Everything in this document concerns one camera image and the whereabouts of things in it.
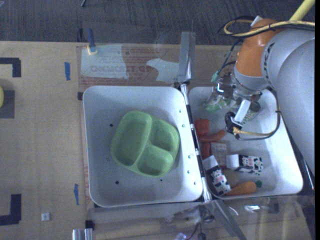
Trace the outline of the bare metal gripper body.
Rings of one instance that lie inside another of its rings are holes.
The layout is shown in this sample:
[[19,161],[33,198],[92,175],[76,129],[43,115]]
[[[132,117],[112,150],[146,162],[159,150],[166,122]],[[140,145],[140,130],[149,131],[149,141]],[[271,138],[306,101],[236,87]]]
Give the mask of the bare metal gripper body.
[[240,84],[232,73],[224,74],[217,80],[215,92],[231,100],[259,100],[262,96],[260,90],[251,90]]

